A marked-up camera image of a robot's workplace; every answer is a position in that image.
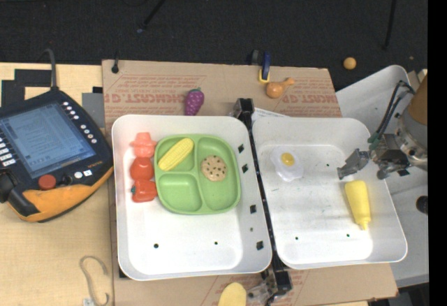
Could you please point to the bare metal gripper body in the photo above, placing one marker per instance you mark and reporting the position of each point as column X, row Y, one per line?
column 393, row 152

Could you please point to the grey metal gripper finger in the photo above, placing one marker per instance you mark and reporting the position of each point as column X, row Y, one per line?
column 353, row 162
column 384, row 172

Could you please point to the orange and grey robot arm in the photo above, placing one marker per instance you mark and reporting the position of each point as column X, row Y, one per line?
column 419, row 109

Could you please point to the yellow mustard bottle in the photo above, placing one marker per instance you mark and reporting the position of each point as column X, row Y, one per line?
column 358, row 200

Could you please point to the white fried egg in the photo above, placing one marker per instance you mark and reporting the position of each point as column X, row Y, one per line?
column 287, row 163

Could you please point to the white plastic tray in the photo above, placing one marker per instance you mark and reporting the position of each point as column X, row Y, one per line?
column 181, row 238
column 314, row 220

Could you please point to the thin black and white rod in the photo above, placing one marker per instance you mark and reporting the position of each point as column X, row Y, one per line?
column 262, row 189

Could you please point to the white printed paper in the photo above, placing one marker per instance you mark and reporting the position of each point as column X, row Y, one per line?
column 269, row 113

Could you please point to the orange ball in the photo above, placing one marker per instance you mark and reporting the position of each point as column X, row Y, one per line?
column 349, row 63

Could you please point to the brown chicken drumstick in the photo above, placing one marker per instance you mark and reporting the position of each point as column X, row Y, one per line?
column 276, row 88

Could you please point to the brown chocolate chip biscuit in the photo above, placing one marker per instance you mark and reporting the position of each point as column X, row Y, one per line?
column 213, row 168

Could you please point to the brown cardboard board red print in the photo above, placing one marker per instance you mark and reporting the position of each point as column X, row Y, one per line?
column 223, row 88

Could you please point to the purple grapes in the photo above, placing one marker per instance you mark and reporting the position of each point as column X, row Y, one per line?
column 194, row 102

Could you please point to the green divided plate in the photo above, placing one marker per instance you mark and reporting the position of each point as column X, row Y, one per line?
column 181, row 193

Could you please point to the yellow corn cob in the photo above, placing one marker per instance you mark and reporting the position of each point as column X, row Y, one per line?
column 175, row 154

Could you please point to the yellow potato crisp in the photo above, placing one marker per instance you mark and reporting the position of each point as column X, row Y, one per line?
column 232, row 296

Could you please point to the pink and orange toy figure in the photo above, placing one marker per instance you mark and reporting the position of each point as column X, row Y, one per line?
column 142, row 158

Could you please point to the red bell pepper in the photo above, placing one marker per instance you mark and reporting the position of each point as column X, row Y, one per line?
column 144, row 191

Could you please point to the black cylinder on white bracket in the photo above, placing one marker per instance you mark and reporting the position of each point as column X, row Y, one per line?
column 422, row 205

